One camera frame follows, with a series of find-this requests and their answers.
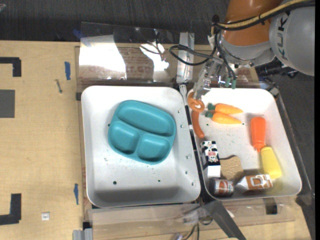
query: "orange bottle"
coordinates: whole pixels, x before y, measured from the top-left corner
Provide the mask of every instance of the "orange bottle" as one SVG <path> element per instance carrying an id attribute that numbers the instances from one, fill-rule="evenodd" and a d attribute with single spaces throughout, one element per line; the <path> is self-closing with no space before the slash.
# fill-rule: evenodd
<path id="1" fill-rule="evenodd" d="M 256 116 L 251 119 L 251 138 L 252 145 L 258 152 L 266 145 L 266 120 L 263 117 Z"/>

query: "wooden table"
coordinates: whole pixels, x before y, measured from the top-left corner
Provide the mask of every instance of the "wooden table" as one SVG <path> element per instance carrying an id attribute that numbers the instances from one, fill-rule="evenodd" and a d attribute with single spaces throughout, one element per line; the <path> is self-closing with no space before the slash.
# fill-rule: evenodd
<path id="1" fill-rule="evenodd" d="M 75 48 L 79 45 L 0 41 L 0 57 L 19 57 L 22 67 L 21 77 L 13 77 L 12 64 L 0 64 L 0 90 L 15 90 L 14 118 L 0 118 L 0 215 L 9 214 L 11 194 L 21 194 L 21 220 L 0 225 L 0 240 L 71 240 L 73 230 L 82 229 L 84 199 L 75 67 Z M 66 78 L 65 62 L 70 63 L 70 80 Z M 293 202 L 292 208 L 293 221 L 241 226 L 240 230 L 247 239 L 311 239 L 300 206 Z M 50 218 L 42 220 L 46 212 Z M 93 236 L 107 239 L 101 232 Z M 226 237 L 221 229 L 200 233 L 201 240 Z"/>

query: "can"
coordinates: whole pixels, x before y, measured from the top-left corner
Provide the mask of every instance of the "can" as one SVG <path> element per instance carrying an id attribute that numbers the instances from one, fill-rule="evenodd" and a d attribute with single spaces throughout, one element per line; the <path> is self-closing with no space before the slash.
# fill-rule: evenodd
<path id="1" fill-rule="evenodd" d="M 234 183 L 227 179 L 212 180 L 213 196 L 216 197 L 231 197 L 234 194 Z"/>

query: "small carton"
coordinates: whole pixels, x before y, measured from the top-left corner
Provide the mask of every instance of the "small carton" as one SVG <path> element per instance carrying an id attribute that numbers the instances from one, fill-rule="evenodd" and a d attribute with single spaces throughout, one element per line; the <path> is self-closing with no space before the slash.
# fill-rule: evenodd
<path id="1" fill-rule="evenodd" d="M 241 192 L 266 190 L 272 187 L 273 183 L 269 174 L 245 176 L 235 186 Z"/>
<path id="2" fill-rule="evenodd" d="M 215 141 L 202 141 L 200 143 L 201 155 L 205 157 L 205 165 L 203 170 L 207 169 L 209 178 L 221 177 L 221 165 Z"/>

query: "black tape mark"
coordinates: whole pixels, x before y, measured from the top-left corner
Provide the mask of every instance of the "black tape mark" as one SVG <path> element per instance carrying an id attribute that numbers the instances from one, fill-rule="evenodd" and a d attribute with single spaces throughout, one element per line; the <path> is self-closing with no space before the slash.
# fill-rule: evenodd
<path id="1" fill-rule="evenodd" d="M 0 225 L 17 224 L 21 220 L 21 194 L 11 194 L 10 213 L 0 215 Z"/>
<path id="2" fill-rule="evenodd" d="M 0 57 L 0 64 L 12 64 L 12 76 L 21 77 L 21 59 L 19 57 Z"/>
<path id="3" fill-rule="evenodd" d="M 276 215 L 278 214 L 278 206 L 273 197 L 263 198 L 265 205 L 265 214 L 267 215 Z"/>
<path id="4" fill-rule="evenodd" d="M 15 90 L 0 89 L 0 118 L 15 118 Z"/>

